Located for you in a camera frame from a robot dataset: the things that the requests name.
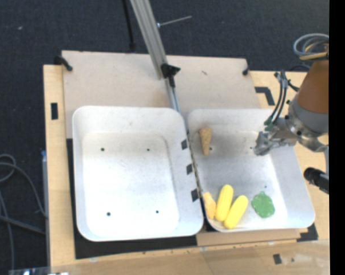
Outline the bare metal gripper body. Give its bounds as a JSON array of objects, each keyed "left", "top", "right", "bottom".
[{"left": 267, "top": 115, "right": 330, "bottom": 153}]

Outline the white plastic tray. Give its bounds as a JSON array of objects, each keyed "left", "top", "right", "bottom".
[
  {"left": 186, "top": 108, "right": 316, "bottom": 233},
  {"left": 72, "top": 105, "right": 205, "bottom": 242}
]

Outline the green toy lettuce leaf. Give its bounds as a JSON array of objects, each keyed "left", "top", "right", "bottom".
[{"left": 251, "top": 191, "right": 276, "bottom": 219}]

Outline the tan toy cone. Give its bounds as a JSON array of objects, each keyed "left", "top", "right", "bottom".
[{"left": 197, "top": 127, "right": 213, "bottom": 156}]

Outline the yellow toy corn cob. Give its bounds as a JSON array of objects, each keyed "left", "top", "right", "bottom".
[
  {"left": 223, "top": 194, "right": 249, "bottom": 230},
  {"left": 215, "top": 184, "right": 235, "bottom": 222}
]

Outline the orange-yellow toy food piece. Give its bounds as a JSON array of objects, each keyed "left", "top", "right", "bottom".
[{"left": 202, "top": 191, "right": 217, "bottom": 220}]

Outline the pale cardboard board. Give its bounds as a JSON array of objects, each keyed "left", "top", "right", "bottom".
[{"left": 60, "top": 49, "right": 302, "bottom": 247}]

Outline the black cylinder on white bracket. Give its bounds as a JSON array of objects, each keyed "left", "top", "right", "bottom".
[{"left": 303, "top": 145, "right": 330, "bottom": 195}]

